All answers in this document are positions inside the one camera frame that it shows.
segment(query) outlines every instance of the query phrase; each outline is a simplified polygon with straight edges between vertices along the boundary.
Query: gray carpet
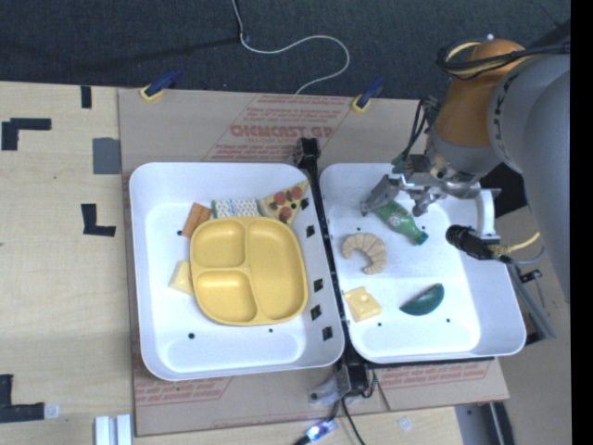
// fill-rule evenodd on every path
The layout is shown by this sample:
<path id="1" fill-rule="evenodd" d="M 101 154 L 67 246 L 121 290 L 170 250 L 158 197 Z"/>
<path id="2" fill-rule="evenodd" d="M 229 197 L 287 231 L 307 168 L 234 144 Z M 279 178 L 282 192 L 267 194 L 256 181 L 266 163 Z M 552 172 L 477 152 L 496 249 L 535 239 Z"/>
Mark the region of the gray carpet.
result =
<path id="1" fill-rule="evenodd" d="M 381 97 L 442 99 L 448 76 L 437 50 L 494 34 L 523 46 L 570 37 L 571 0 L 237 0 L 246 37 L 277 49 L 312 34 L 346 45 L 349 68 L 304 94 L 362 92 L 377 76 Z M 345 53 L 329 41 L 260 56 L 238 41 L 231 0 L 0 0 L 0 81 L 144 86 L 182 69 L 177 87 L 294 93 L 336 72 Z M 522 180 L 505 167 L 498 214 L 524 204 Z"/>

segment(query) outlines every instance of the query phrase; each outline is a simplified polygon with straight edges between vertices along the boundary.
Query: dark green toy leaf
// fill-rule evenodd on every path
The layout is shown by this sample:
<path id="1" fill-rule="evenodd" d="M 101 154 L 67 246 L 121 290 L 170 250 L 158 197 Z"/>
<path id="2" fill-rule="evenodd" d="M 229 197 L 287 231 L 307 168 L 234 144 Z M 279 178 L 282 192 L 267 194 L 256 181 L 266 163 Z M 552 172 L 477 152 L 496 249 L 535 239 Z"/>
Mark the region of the dark green toy leaf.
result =
<path id="1" fill-rule="evenodd" d="M 400 310 L 408 315 L 422 316 L 433 312 L 445 297 L 445 288 L 443 284 L 434 284 L 428 290 L 425 290 L 418 297 L 404 303 Z"/>

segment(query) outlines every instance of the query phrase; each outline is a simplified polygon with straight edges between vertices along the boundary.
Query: green toy bottle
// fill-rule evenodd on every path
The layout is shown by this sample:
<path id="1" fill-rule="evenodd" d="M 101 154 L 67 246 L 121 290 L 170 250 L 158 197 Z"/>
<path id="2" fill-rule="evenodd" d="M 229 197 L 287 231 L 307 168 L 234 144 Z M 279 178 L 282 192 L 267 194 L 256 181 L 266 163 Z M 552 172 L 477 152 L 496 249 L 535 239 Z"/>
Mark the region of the green toy bottle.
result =
<path id="1" fill-rule="evenodd" d="M 374 212 L 387 223 L 394 231 L 406 235 L 412 242 L 420 245 L 428 234 L 419 229 L 413 216 L 395 200 L 389 201 L 385 206 L 377 208 Z"/>

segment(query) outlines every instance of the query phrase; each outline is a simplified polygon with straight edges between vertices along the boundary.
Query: white tray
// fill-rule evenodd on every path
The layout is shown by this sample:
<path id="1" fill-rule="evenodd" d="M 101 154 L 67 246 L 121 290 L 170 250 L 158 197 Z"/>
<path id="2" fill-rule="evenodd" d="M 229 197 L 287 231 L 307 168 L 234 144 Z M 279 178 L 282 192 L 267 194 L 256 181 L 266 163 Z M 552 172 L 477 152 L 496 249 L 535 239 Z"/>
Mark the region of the white tray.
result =
<path id="1" fill-rule="evenodd" d="M 322 172 L 323 206 L 340 288 L 346 292 L 366 286 L 383 308 L 380 315 L 357 323 L 344 302 L 354 348 L 377 363 L 501 356 L 520 350 L 524 321 L 506 267 L 473 259 L 445 238 L 452 224 L 477 225 L 474 200 L 446 197 L 415 218 L 429 235 L 421 246 L 413 246 L 373 213 L 360 215 L 360 202 L 391 168 L 352 163 L 332 165 Z M 411 211 L 409 195 L 400 192 L 397 201 Z M 357 232 L 370 232 L 385 241 L 387 267 L 381 273 L 364 273 L 361 269 L 368 262 L 356 250 L 349 260 L 341 255 L 344 238 Z M 435 283 L 445 288 L 436 310 L 424 316 L 399 310 Z"/>
<path id="2" fill-rule="evenodd" d="M 177 262 L 189 259 L 189 239 L 177 232 L 192 203 L 262 198 L 304 180 L 300 170 L 270 163 L 148 163 L 132 174 L 140 344 L 154 375 L 184 380 L 293 370 L 341 356 L 344 333 L 310 187 L 304 195 L 309 205 L 292 224 L 309 284 L 309 301 L 298 317 L 274 325 L 217 324 L 195 298 L 168 287 Z"/>

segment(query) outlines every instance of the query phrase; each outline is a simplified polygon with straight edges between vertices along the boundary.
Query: blue clamp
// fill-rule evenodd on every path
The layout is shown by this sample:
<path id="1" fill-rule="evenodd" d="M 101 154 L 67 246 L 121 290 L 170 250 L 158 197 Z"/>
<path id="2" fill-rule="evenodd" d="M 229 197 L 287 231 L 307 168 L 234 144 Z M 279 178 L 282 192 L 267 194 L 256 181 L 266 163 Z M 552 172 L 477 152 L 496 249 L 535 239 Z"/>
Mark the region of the blue clamp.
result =
<path id="1" fill-rule="evenodd" d="M 364 91 L 364 93 L 358 95 L 352 101 L 352 110 L 354 110 L 357 114 L 361 114 L 371 104 L 371 97 L 377 97 L 383 92 L 383 78 L 378 77 L 375 79 L 369 88 Z"/>
<path id="2" fill-rule="evenodd" d="M 152 102 L 163 94 L 163 89 L 172 87 L 183 75 L 182 70 L 169 70 L 156 81 L 140 90 L 140 95 L 146 102 Z"/>

